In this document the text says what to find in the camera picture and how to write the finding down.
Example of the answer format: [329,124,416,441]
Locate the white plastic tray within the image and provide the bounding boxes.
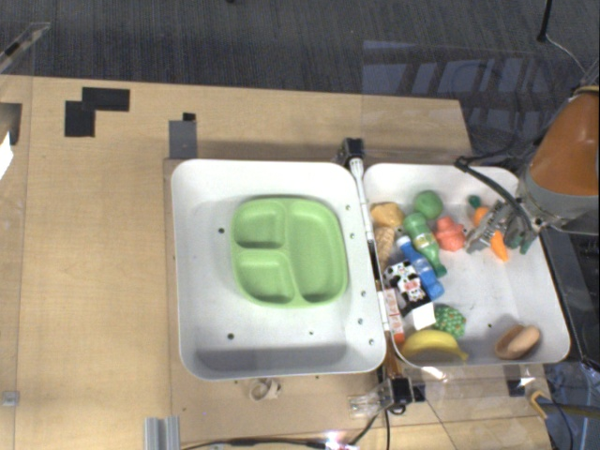
[363,162,572,370]
[171,158,388,383]

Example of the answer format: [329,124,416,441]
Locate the cow print carton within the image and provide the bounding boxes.
[382,260,438,332]

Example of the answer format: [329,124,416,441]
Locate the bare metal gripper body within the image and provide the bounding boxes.
[495,198,541,248]

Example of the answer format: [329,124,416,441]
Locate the red and white packet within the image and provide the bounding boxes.
[382,288,407,346]

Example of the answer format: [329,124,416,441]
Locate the beige crumpled tape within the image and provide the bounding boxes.
[247,377,283,403]

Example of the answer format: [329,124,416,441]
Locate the black block with wires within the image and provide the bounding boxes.
[391,377,414,408]
[341,137,366,161]

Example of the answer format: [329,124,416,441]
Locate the tan hot dog bun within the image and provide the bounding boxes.
[494,324,542,361]

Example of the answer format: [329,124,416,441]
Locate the orange carrot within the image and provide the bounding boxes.
[468,194,510,263]

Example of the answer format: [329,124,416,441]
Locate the yellow banana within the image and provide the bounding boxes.
[400,329,470,363]

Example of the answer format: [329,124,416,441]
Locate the tan toy bread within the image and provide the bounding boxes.
[369,202,405,230]

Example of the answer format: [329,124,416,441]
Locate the green bottle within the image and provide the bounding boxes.
[401,212,448,278]

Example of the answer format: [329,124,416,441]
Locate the green grapes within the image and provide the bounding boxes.
[433,303,468,339]

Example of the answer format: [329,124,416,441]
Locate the green toy apple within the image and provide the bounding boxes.
[412,189,444,221]

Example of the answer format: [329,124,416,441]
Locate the blue bottle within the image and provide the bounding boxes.
[396,235,445,301]

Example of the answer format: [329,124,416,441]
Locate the tan waffle cone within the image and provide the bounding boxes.
[373,225,398,272]

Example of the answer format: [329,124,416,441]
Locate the pink toy figure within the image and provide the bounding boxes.
[433,216,468,253]

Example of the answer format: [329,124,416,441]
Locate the green divided plate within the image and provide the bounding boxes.
[229,196,351,307]

